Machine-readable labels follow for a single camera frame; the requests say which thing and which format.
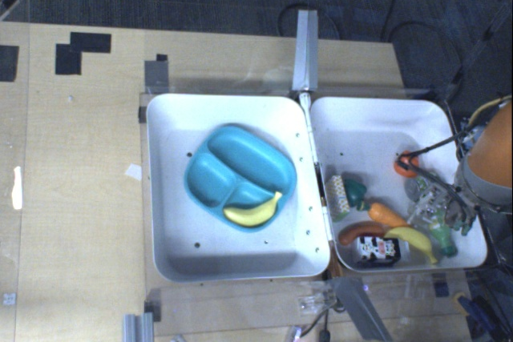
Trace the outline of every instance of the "tomato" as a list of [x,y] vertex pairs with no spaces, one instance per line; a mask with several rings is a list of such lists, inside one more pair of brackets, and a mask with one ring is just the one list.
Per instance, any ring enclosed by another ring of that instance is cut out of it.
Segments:
[[[418,157],[405,157],[404,155],[407,155],[409,154],[411,151],[403,151],[401,153],[401,155],[399,155],[399,159],[401,159],[401,161],[403,163],[406,163],[406,164],[413,164],[414,166],[416,167],[419,167],[419,161],[418,161]],[[417,176],[417,173],[413,170],[405,170],[404,168],[402,168],[397,161],[394,161],[394,170],[395,172],[397,172],[399,175],[402,175],[403,177],[407,177],[408,179],[412,179],[413,177],[416,177]]]

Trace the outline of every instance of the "table surface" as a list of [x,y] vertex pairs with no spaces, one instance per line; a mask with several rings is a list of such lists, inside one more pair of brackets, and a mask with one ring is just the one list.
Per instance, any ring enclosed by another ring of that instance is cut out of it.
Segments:
[[[82,75],[56,75],[55,45],[69,44],[72,31],[111,34],[111,53],[83,53]],[[8,192],[0,203],[0,291],[17,292],[16,304],[0,308],[0,340],[121,340],[123,315],[143,311],[145,261],[151,263],[144,249],[143,184],[125,174],[131,164],[141,165],[144,61],[166,54],[173,90],[267,91],[292,78],[295,40],[2,23],[0,43],[20,47],[16,82],[0,82],[0,155],[9,159],[0,169],[0,188],[9,187],[12,166],[21,165],[24,190],[22,211],[12,210]],[[402,87],[390,44],[320,41],[318,60],[321,85]],[[468,291],[461,272],[448,277],[451,292]],[[470,339],[450,298],[434,297],[429,276],[366,281],[399,340],[419,332],[431,332],[431,340]],[[187,299],[200,286],[177,289]],[[285,324],[251,329],[251,321],[223,321],[225,330],[202,332],[198,318],[189,317],[186,341],[282,342],[287,331]],[[330,323],[332,340],[360,340],[347,314],[331,315]]]

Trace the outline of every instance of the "banana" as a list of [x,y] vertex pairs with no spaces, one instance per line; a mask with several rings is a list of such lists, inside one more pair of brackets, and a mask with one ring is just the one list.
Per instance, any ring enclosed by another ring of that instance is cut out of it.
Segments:
[[227,220],[242,227],[256,227],[266,223],[273,217],[281,196],[280,192],[276,192],[270,200],[254,208],[226,207],[223,209],[223,214]]
[[432,264],[436,264],[438,261],[433,255],[433,247],[431,241],[427,236],[422,234],[410,227],[396,227],[390,229],[384,238],[399,238],[403,241],[407,241],[412,247],[422,251],[430,259]]

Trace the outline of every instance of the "metal bracket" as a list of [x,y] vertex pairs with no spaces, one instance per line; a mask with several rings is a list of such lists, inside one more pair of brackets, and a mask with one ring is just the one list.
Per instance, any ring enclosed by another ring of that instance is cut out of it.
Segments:
[[317,38],[317,11],[299,10],[292,91],[315,91],[317,89]]
[[123,342],[153,342],[153,314],[125,315],[123,318]]

